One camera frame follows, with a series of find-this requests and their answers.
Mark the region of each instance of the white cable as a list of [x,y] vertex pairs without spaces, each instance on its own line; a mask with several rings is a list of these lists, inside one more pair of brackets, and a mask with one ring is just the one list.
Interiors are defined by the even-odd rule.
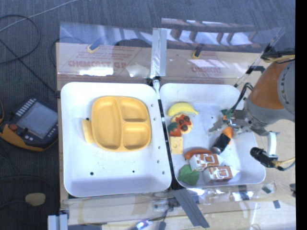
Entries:
[[161,99],[160,92],[159,92],[160,81],[158,79],[153,80],[153,88],[155,89],[155,92],[156,92],[156,94],[158,96],[158,99],[160,100]]
[[18,20],[18,21],[16,21],[16,22],[12,23],[12,24],[9,24],[9,25],[3,27],[2,29],[0,29],[0,32],[4,31],[5,29],[9,28],[10,26],[15,25],[15,24],[17,24],[17,23],[19,23],[19,22],[21,22],[21,21],[27,20],[28,18],[33,18],[33,17],[35,17],[35,16],[41,15],[41,14],[43,14],[43,13],[46,13],[46,12],[49,12],[49,11],[52,11],[52,10],[55,10],[55,9],[57,9],[57,8],[59,8],[59,7],[62,7],[62,6],[64,6],[64,5],[67,5],[67,4],[69,4],[69,3],[73,3],[73,2],[76,2],[76,1],[80,1],[80,0],[72,0],[72,1],[69,1],[69,2],[66,2],[66,3],[63,3],[63,4],[59,5],[59,6],[56,6],[56,7],[54,7],[54,8],[51,8],[51,9],[42,11],[42,12],[40,12],[40,13],[33,14],[33,15],[31,15],[31,16],[28,16],[27,18],[23,18],[23,19],[21,19],[21,20]]
[[276,147],[277,147],[276,135],[278,135],[278,132],[272,132],[272,131],[270,131],[269,134],[267,135],[267,139],[268,139],[267,153],[269,155],[275,155],[276,154]]

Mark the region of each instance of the black cable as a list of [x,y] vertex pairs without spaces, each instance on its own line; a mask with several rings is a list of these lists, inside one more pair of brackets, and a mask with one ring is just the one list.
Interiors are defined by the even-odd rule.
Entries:
[[0,62],[0,64],[4,64],[4,63],[8,63],[8,62],[11,62],[13,60],[19,60],[35,77],[37,77],[48,89],[50,89],[51,91],[53,91],[53,93],[55,93],[56,91],[50,87],[47,83],[45,83],[32,69],[30,69],[22,60],[21,58],[22,57],[25,57],[27,55],[29,55],[30,53],[32,53],[38,46],[39,42],[40,42],[40,32],[39,32],[39,29],[37,27],[37,25],[29,18],[25,17],[25,16],[22,16],[22,15],[17,15],[17,14],[9,14],[9,15],[4,15],[2,17],[0,17],[0,19],[2,18],[5,18],[5,17],[10,17],[10,16],[20,16],[20,17],[23,17],[23,18],[26,18],[28,20],[31,21],[31,23],[35,26],[36,30],[37,30],[37,33],[38,33],[38,41],[36,43],[36,45],[29,51],[27,52],[26,54],[23,54],[22,56],[18,56],[16,55],[1,39],[0,39],[0,42],[10,51],[11,54],[13,54],[15,56],[15,58],[13,59],[9,59],[9,60],[5,60],[3,62]]
[[[15,180],[15,179],[32,179],[32,180],[44,182],[47,186],[49,186],[49,188],[53,191],[54,195],[56,196],[56,202],[57,203],[56,203],[56,209],[54,210],[53,214],[58,213],[58,209],[59,209],[58,192],[55,189],[55,187],[53,185],[51,185],[48,181],[41,179],[39,177],[36,177],[36,176],[32,176],[32,175],[13,175],[13,176],[0,177],[0,181],[11,181],[11,180]],[[10,205],[10,202],[7,202],[7,203],[4,203],[3,205],[0,205],[0,208],[4,207],[6,205]],[[27,224],[42,224],[42,223],[47,221],[47,219],[46,219],[46,220],[43,220],[42,222],[32,223],[32,222],[28,222],[28,221],[23,221],[20,218],[18,218],[18,220],[20,220],[24,223],[27,223]]]
[[35,43],[35,45],[33,46],[32,49],[30,49],[28,52],[24,53],[23,55],[21,56],[15,56],[15,58],[12,58],[12,59],[9,59],[9,60],[5,60],[5,61],[0,61],[0,64],[4,64],[4,63],[8,63],[10,61],[14,61],[14,60],[17,60],[17,59],[20,59],[20,58],[23,58],[29,54],[31,54],[36,48],[37,46],[39,45],[39,42],[40,42],[40,39],[41,39],[41,35],[40,35],[40,31],[39,31],[39,28],[38,26],[34,23],[34,21],[32,21],[30,18],[26,17],[26,16],[23,16],[23,15],[19,15],[19,14],[7,14],[7,15],[3,15],[3,16],[0,16],[0,20],[1,19],[4,19],[4,18],[7,18],[7,17],[22,17],[26,20],[29,20],[33,26],[35,27],[36,31],[37,31],[37,34],[38,34],[38,37],[37,37],[37,41]]
[[165,223],[164,221],[165,221],[165,218],[166,218],[166,216],[167,216],[167,212],[168,212],[168,210],[166,210],[166,211],[164,212],[164,216],[162,217],[162,219],[159,219],[159,220],[162,220],[162,221],[161,221],[160,224],[159,224],[159,229],[158,229],[158,230],[165,230],[165,228],[166,228],[166,223]]
[[289,170],[290,168],[292,168],[294,165],[295,165],[295,161],[294,161],[291,165],[289,165],[288,167],[286,167],[286,168],[283,168],[282,166],[278,166],[277,169],[278,169],[279,171],[286,171],[286,170]]
[[19,60],[34,76],[36,76],[48,89],[52,90],[55,93],[55,90],[46,84],[31,68],[29,68],[21,59],[18,57],[1,39],[0,42]]
[[276,61],[276,63],[277,64],[283,64],[283,63],[287,63],[287,62],[291,62],[291,61],[295,61],[295,59],[285,60],[285,61],[282,61],[282,62]]
[[282,56],[295,55],[295,48],[287,48],[283,51],[275,51],[274,48],[267,48],[267,50],[260,56],[261,59],[268,60],[271,58],[280,58]]
[[163,220],[164,221],[166,216],[167,216],[167,212],[168,212],[168,209],[163,213],[162,216],[154,218],[154,219],[149,219],[149,221],[159,221],[159,220]]
[[57,40],[53,41],[53,43],[51,44],[51,46],[50,46],[50,48],[49,48],[49,51],[48,51],[48,57],[49,57],[51,63],[53,64],[53,66],[54,66],[55,68],[57,67],[57,64],[56,64],[56,62],[54,62],[53,57],[52,57],[52,48],[53,48],[53,46],[55,45],[56,42],[58,42],[59,40],[64,39],[64,38],[76,39],[76,40],[79,40],[81,43],[85,44],[85,42],[82,41],[82,40],[79,39],[79,38],[68,37],[68,36],[67,36],[67,37],[61,37],[61,38],[58,38]]
[[244,95],[245,95],[245,92],[246,92],[246,89],[247,89],[247,88],[250,89],[250,90],[252,90],[254,87],[253,87],[249,82],[245,83],[244,86],[243,86],[243,88],[242,88],[242,91],[241,91],[241,93],[240,93],[240,95],[239,95],[239,98],[238,98],[237,102],[234,104],[234,106],[233,106],[232,108],[230,108],[230,109],[225,113],[225,115],[233,114],[233,113],[234,113],[234,111],[236,110],[236,107],[238,106],[238,104],[240,103],[240,101],[243,99],[243,97],[244,97]]
[[[47,186],[49,186],[49,188],[53,191],[54,195],[56,196],[56,202],[57,202],[57,204],[56,204],[56,210],[54,211],[54,214],[57,214],[58,209],[59,209],[59,200],[58,200],[58,193],[57,193],[57,190],[55,189],[55,187],[53,187],[53,186],[52,186],[50,183],[48,183],[46,180],[43,180],[43,179],[41,179],[41,178],[39,178],[39,177],[30,176],[30,175],[21,175],[20,172],[18,171],[18,169],[17,169],[17,168],[14,166],[14,164],[11,162],[11,160],[9,159],[9,157],[8,157],[8,155],[5,153],[5,151],[4,151],[4,154],[5,154],[5,155],[0,154],[0,156],[9,164],[9,166],[10,166],[12,172],[15,171],[18,175],[13,175],[13,176],[8,176],[8,177],[0,177],[0,181],[11,181],[11,180],[14,180],[14,181],[15,181],[15,180],[17,180],[17,179],[18,179],[18,180],[21,180],[22,183],[23,183],[23,186],[24,186],[24,192],[25,192],[26,194],[27,194],[27,190],[26,190],[25,185],[24,185],[24,180],[26,180],[26,179],[33,179],[33,180],[38,180],[38,181],[40,181],[40,182],[44,182],[45,184],[47,184]],[[26,204],[26,205],[28,205],[28,206],[31,206],[35,211],[36,211],[36,209],[34,208],[34,206],[30,205],[29,203],[27,203],[27,202],[25,202],[25,201],[12,200],[12,196],[13,196],[13,195],[11,195],[10,199],[9,199],[7,202],[4,202],[4,203],[0,204],[0,209],[5,208],[5,207],[8,207],[8,209],[9,209],[9,211],[10,211],[10,213],[11,213],[11,215],[12,215],[12,217],[13,217],[14,219],[16,219],[17,221],[20,221],[20,222],[22,222],[22,223],[25,223],[25,224],[37,225],[37,228],[38,228],[38,229],[39,229],[39,225],[40,225],[40,224],[43,224],[43,223],[45,223],[45,222],[47,221],[47,219],[46,219],[46,220],[43,220],[43,221],[41,221],[41,222],[30,222],[30,221],[25,221],[25,220],[19,218],[19,217],[18,217],[16,214],[14,214],[14,213],[12,212],[12,210],[10,209],[10,206],[11,206],[11,205],[14,205],[14,204]]]

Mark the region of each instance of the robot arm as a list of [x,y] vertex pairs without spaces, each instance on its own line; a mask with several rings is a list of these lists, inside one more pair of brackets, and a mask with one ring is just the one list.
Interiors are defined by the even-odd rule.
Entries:
[[[278,161],[278,157],[275,155],[277,133],[267,131],[265,128],[281,119],[295,122],[295,60],[291,59],[282,63],[271,60],[271,62],[255,87],[249,83],[244,85],[237,103],[223,113],[224,118],[221,122],[230,126],[237,135],[253,131],[260,136],[266,136],[268,150],[252,148],[251,156],[268,168],[284,171],[294,165],[295,158]],[[251,90],[251,93],[244,103],[244,108],[236,110],[236,106],[242,100],[247,88]],[[216,124],[209,130],[209,133],[216,130],[217,127],[220,128],[221,124]],[[293,163],[288,168],[281,167],[289,162]]]

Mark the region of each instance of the white tray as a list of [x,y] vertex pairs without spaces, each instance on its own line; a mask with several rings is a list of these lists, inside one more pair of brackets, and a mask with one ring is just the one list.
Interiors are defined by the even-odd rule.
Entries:
[[[237,101],[240,93],[238,89],[230,85],[218,84],[176,84],[167,83],[160,89],[166,125],[170,124],[171,117],[167,111],[176,102],[188,102],[192,104],[198,115],[190,115],[193,129],[183,135],[183,152],[193,147],[209,149],[220,133],[208,135],[208,130],[222,117],[221,110],[231,108]],[[200,173],[196,186],[178,181],[186,188],[206,188],[222,185],[241,185],[261,183],[265,178],[265,168],[250,155],[250,149],[257,147],[255,136],[252,132],[240,134],[231,140],[225,150],[220,154],[225,159],[222,165],[230,165],[239,173],[228,182],[206,183]],[[179,170],[189,164],[184,156],[172,154],[175,175],[178,178]]]
[[[107,95],[138,98],[148,108],[152,138],[138,151],[113,152],[85,142],[81,120]],[[71,82],[61,90],[64,186],[75,197],[152,193],[171,184],[158,100],[145,84]]]

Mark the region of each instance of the cardboard box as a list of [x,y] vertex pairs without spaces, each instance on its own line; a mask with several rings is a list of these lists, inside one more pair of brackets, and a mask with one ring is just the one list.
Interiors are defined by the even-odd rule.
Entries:
[[208,167],[219,166],[224,159],[214,153],[211,154],[194,154],[189,162],[192,171],[203,171]]
[[238,174],[238,170],[230,166],[209,167],[203,171],[203,176],[206,182],[227,182]]

